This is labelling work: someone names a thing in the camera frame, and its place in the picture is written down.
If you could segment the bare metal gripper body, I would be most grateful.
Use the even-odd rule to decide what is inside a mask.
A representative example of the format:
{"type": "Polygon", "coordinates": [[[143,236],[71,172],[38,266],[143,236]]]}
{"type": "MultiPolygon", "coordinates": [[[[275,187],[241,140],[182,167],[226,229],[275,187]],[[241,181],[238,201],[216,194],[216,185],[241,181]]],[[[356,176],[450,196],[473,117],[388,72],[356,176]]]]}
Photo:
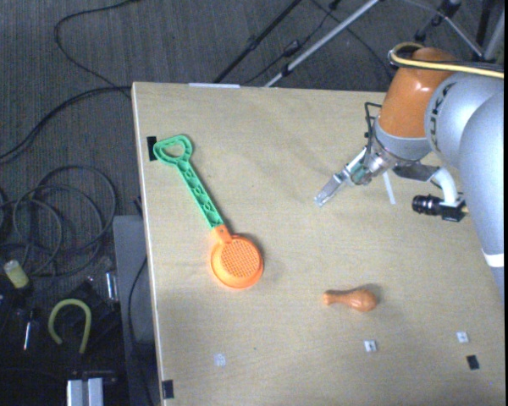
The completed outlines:
{"type": "Polygon", "coordinates": [[[344,181],[349,186],[369,184],[378,175],[396,165],[396,157],[385,150],[364,147],[344,168],[344,181]]]}

